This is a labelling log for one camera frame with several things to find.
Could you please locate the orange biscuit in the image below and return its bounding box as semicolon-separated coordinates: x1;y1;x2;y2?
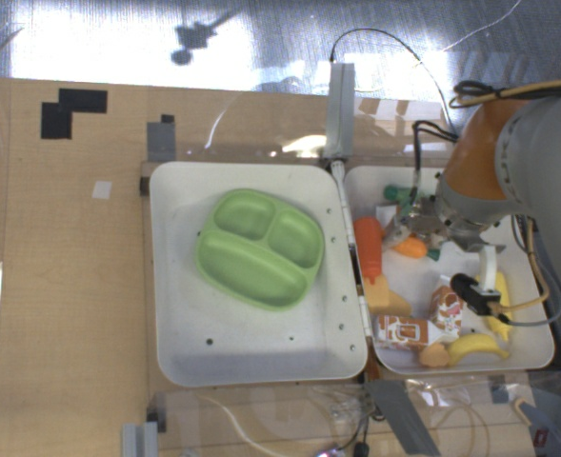
418;342;451;368

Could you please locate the white plastic tray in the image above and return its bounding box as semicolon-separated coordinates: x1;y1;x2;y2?
149;161;370;388
344;165;556;376

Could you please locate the brown and white carton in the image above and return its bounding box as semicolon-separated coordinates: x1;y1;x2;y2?
427;276;466;337
373;313;460;352

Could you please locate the green divided plate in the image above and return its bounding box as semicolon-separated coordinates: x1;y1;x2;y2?
194;188;327;313

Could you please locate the orange carrot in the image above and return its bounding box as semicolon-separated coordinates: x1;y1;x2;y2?
393;236;441;262

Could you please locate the pale wood board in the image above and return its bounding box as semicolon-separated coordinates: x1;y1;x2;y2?
0;76;561;457

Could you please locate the yellow banana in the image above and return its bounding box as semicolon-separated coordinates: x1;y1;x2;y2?
446;332;511;368

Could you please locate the green bottle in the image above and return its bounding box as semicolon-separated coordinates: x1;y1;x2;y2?
383;184;415;205

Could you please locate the orange bottle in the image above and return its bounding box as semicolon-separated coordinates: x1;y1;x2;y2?
352;216;386;285

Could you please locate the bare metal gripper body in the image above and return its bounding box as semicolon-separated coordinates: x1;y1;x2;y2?
395;196;506;253

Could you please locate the black cylinder on white bracket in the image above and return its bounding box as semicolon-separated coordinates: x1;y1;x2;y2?
450;243;503;318

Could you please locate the yellow bottle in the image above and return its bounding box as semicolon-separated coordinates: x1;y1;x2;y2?
473;270;513;343

